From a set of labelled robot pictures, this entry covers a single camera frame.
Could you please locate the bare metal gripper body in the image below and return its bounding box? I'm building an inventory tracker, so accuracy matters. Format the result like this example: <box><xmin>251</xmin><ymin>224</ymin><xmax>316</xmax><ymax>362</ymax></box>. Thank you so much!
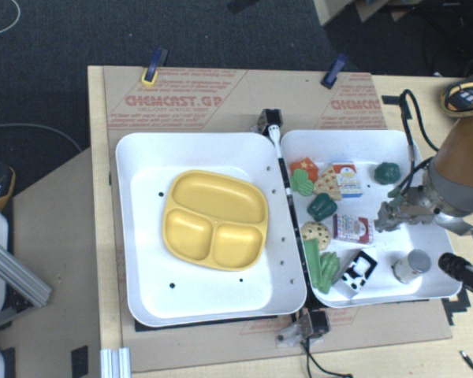
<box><xmin>394</xmin><ymin>186</ymin><xmax>445</xmax><ymax>226</ymax></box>

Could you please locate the white plastic tray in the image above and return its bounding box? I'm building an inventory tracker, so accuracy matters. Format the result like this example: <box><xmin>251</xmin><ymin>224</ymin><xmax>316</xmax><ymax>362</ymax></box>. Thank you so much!
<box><xmin>114</xmin><ymin>132</ymin><xmax>308</xmax><ymax>328</ymax></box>
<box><xmin>279</xmin><ymin>128</ymin><xmax>464</xmax><ymax>309</ymax></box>

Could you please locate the red and white carton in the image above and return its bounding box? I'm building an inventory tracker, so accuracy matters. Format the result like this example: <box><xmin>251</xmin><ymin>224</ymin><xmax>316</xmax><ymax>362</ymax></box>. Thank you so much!
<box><xmin>332</xmin><ymin>213</ymin><xmax>375</xmax><ymax>245</ymax></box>

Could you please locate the dark green toy pepper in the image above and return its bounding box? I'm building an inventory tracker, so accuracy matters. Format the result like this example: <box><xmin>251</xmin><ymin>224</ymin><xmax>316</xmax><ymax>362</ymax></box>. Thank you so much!
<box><xmin>306</xmin><ymin>192</ymin><xmax>338</xmax><ymax>222</ymax></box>
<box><xmin>374</xmin><ymin>161</ymin><xmax>402</xmax><ymax>186</ymax></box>

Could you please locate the small silver can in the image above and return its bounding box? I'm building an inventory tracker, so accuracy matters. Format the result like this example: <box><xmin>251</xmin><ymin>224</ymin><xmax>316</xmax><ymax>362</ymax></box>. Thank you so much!
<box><xmin>391</xmin><ymin>248</ymin><xmax>432</xmax><ymax>284</ymax></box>

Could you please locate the white carton with red top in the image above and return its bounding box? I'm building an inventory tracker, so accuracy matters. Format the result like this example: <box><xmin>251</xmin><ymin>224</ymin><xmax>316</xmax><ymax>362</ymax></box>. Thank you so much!
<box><xmin>332</xmin><ymin>161</ymin><xmax>364</xmax><ymax>200</ymax></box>

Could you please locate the black and white cow carton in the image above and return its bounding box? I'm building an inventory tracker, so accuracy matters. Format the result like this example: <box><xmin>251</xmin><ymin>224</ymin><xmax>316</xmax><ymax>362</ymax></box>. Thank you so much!
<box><xmin>332</xmin><ymin>250</ymin><xmax>379</xmax><ymax>299</ymax></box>

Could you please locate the toy pizza slice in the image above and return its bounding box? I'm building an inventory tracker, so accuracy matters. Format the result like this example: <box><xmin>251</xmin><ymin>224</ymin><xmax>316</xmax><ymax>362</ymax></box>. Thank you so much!
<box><xmin>313</xmin><ymin>164</ymin><xmax>343</xmax><ymax>202</ymax></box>

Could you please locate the tan chocolate chip biscuit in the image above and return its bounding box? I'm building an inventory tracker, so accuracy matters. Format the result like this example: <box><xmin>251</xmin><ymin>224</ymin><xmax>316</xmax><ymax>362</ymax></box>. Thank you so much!
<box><xmin>300</xmin><ymin>220</ymin><xmax>333</xmax><ymax>251</ymax></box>

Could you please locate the green toy leafy vegetable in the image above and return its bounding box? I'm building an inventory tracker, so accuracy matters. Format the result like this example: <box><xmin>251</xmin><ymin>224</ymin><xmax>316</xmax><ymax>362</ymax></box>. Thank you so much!
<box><xmin>317</xmin><ymin>250</ymin><xmax>341</xmax><ymax>295</ymax></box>

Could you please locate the green toy celery stalk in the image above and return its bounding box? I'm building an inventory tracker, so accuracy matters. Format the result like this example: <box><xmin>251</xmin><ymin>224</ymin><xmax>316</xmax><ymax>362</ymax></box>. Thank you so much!
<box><xmin>302</xmin><ymin>238</ymin><xmax>324</xmax><ymax>290</ymax></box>

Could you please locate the light green toy broccoli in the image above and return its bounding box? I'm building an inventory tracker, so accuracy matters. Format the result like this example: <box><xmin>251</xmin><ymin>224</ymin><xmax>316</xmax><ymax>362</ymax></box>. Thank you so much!
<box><xmin>289</xmin><ymin>169</ymin><xmax>315</xmax><ymax>198</ymax></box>

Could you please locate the red packet with yellow stars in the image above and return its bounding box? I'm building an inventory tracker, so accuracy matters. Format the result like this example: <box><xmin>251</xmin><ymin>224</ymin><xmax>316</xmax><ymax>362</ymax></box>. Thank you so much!
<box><xmin>289</xmin><ymin>157</ymin><xmax>320</xmax><ymax>182</ymax></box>

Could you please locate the thin black and white rod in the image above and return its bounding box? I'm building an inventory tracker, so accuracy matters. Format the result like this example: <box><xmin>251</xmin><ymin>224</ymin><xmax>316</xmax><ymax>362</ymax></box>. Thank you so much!
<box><xmin>267</xmin><ymin>125</ymin><xmax>313</xmax><ymax>315</ymax></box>

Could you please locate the yellow divided plate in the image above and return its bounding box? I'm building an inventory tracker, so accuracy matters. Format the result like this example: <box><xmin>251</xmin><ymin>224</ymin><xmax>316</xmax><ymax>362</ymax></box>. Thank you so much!
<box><xmin>161</xmin><ymin>169</ymin><xmax>270</xmax><ymax>272</ymax></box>

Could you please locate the brown cardboard board red print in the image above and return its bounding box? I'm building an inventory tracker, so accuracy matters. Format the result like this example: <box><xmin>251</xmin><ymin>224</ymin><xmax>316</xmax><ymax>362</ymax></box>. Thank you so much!
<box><xmin>102</xmin><ymin>65</ymin><xmax>455</xmax><ymax>373</ymax></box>

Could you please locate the black cylinder on white bracket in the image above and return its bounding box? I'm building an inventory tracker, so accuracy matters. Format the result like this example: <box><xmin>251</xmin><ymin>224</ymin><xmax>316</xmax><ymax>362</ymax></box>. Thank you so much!
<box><xmin>433</xmin><ymin>209</ymin><xmax>473</xmax><ymax>295</ymax></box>

